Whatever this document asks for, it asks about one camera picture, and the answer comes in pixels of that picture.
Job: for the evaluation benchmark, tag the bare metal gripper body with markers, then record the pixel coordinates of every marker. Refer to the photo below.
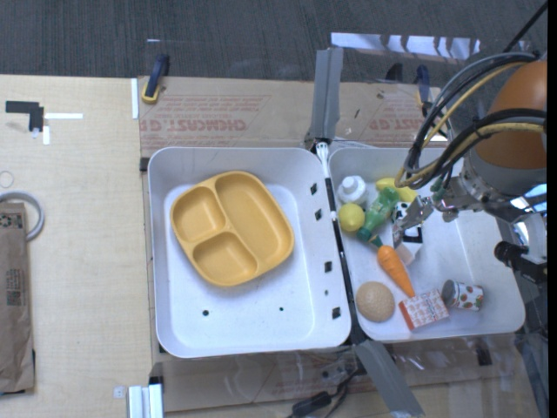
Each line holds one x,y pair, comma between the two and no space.
465,194

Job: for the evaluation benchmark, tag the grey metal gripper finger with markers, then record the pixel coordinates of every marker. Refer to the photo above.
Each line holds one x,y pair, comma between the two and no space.
401,233
421,211

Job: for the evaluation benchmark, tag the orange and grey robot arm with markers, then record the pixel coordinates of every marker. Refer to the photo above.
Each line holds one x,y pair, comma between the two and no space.
518,116

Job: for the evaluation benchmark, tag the black and white carton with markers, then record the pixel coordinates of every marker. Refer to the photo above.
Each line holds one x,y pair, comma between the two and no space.
412,237

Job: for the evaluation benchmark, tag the green plastic bottle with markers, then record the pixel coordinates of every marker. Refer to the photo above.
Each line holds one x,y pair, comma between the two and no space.
377,213

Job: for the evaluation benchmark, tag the orange carrot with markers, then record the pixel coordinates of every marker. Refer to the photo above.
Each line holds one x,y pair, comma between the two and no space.
393,266

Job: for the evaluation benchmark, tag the yellow banana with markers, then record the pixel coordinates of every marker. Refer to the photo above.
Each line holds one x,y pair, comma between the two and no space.
387,184

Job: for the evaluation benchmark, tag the yellow lemon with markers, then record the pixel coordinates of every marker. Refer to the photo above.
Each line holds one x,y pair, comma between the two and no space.
350,218

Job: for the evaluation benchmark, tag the white plastic tray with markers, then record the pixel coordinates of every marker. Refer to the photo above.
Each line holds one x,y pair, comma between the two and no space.
461,259
261,320

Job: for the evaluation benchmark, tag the white plastic bottle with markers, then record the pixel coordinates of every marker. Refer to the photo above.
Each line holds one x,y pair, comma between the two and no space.
351,190

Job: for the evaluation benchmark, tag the beige bread roll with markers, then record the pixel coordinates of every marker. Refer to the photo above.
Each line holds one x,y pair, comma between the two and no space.
375,301

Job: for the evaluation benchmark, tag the orange and white packet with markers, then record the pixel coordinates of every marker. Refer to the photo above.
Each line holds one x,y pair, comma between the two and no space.
424,309

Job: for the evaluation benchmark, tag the small can with fruit print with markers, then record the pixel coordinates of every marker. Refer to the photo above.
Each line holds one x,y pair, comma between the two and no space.
465,296

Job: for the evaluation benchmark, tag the yellow divided plate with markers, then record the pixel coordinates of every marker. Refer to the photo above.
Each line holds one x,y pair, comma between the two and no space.
257,216

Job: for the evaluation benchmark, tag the brown cardboard board red print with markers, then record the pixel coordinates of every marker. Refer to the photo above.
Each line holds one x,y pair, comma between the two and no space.
261,116

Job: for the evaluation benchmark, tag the white tape roll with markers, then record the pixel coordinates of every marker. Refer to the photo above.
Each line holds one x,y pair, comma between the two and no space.
38,216

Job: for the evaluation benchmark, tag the brown paper bag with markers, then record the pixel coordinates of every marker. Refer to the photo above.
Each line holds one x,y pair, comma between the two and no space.
15,303

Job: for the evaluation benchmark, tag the black cylinder on white bracket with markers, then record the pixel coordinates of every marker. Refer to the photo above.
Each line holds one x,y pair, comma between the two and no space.
518,259

